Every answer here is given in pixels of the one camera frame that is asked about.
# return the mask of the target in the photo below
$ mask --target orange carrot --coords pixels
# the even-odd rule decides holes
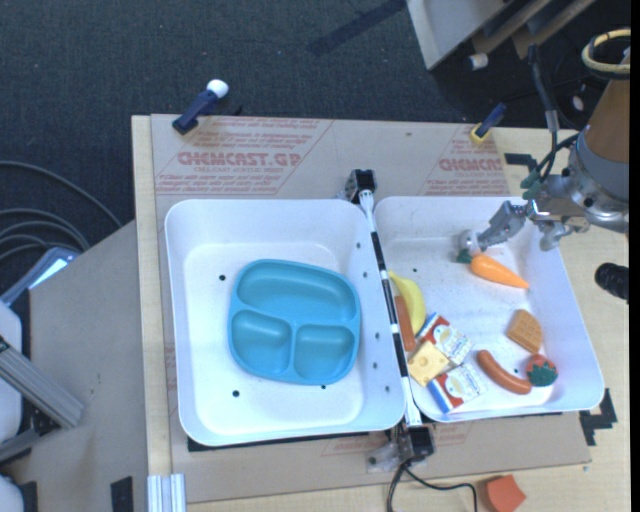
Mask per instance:
[[[484,253],[476,254],[471,258],[470,268],[477,276],[494,283],[506,284],[517,288],[529,288],[527,281]]]

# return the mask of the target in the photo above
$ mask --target white tray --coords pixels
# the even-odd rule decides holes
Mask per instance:
[[[405,409],[389,317],[361,210],[328,200],[187,200],[165,220],[178,408],[186,433],[220,446],[384,430]],[[264,258],[340,272],[361,301],[361,342],[346,377],[327,386],[262,379],[227,342],[238,272]]]
[[[522,199],[511,198],[514,204]],[[487,254],[530,283],[529,290],[483,280],[467,265],[455,263],[457,238],[467,229],[482,232],[505,198],[389,197],[375,209],[378,234],[387,267],[420,286],[427,311],[438,312],[474,343],[467,360],[488,349],[506,369],[524,376],[531,354],[506,337],[516,309],[531,312],[544,338],[541,353],[558,368],[552,386],[533,388],[528,395],[506,391],[488,378],[489,390],[449,413],[440,410],[431,392],[413,379],[416,405],[440,422],[499,416],[586,410],[597,406],[604,382],[589,335],[576,304],[558,249],[542,251],[541,234],[527,222],[507,244]]]
[[[375,209],[387,267],[415,280],[428,312],[437,311],[506,367],[528,353],[505,336],[513,311],[540,321],[543,350],[559,369],[549,388],[519,396],[491,382],[477,399],[443,413],[429,390],[413,399],[440,422],[591,409],[602,375],[558,250],[539,249],[531,223],[488,253],[527,279],[528,291],[483,281],[455,263],[457,238],[483,231],[505,198],[390,197]],[[179,415],[186,433],[220,446],[384,430],[405,409],[386,302],[368,223],[345,201],[187,200],[165,220],[174,316]],[[261,379],[233,360],[226,337],[237,273],[257,259],[297,261],[342,273],[356,287],[362,336],[355,366],[329,386]]]

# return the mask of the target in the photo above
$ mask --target yellow cheese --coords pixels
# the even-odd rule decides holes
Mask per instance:
[[[426,386],[449,364],[449,359],[427,341],[409,359],[409,375],[418,384]]]

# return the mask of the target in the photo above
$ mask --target toy carrot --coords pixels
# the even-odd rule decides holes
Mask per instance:
[[[513,270],[505,267],[502,263],[494,260],[492,257],[484,253],[471,256],[466,251],[458,255],[459,262],[469,263],[471,271],[479,277],[493,281],[494,283],[515,286],[516,288],[529,288],[529,283],[522,279]]]

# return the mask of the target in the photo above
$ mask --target table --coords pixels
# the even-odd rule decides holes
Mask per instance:
[[[382,130],[384,125],[367,126],[375,131],[376,127]],[[353,126],[357,127],[358,123],[353,122]],[[421,126],[420,123],[404,123],[402,129],[410,128],[414,134],[419,134]],[[168,421],[151,118],[134,116],[132,133],[148,470],[150,475],[169,475],[174,469]],[[541,158],[548,147],[548,135],[543,130],[494,128],[493,139],[500,154],[530,153]],[[400,148],[393,151],[396,155],[401,153]],[[518,172],[522,170],[505,166],[504,172],[509,190],[518,194],[521,178]],[[593,273],[600,263],[613,261],[628,265],[628,244],[619,234],[593,228],[587,234],[562,240],[561,250],[606,386],[610,389],[617,423],[611,430],[597,432],[597,445],[591,449],[592,461],[587,465],[518,471],[516,480],[527,495],[521,510],[630,509],[629,310],[628,305],[607,295],[593,282]],[[436,483],[464,481],[478,484],[493,476],[496,474],[476,474]],[[384,510],[387,488],[387,484],[377,484],[222,500],[190,504],[189,510]],[[424,509],[425,505],[433,510],[471,510],[471,498],[465,492],[468,491],[438,493],[406,482],[398,486],[394,506],[406,511]]]

